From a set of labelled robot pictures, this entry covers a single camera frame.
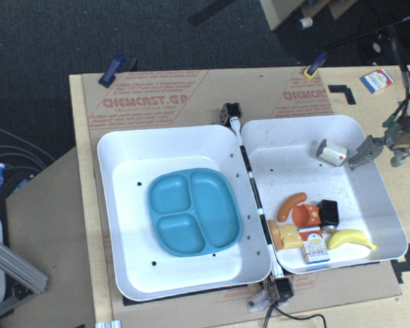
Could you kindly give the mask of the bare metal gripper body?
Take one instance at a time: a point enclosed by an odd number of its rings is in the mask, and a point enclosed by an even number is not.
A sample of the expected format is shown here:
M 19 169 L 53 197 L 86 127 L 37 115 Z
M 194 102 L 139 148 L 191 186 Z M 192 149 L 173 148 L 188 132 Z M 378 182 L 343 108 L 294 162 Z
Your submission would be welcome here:
M 402 116 L 393 121 L 384 136 L 384 144 L 388 148 L 410 147 L 410 116 Z

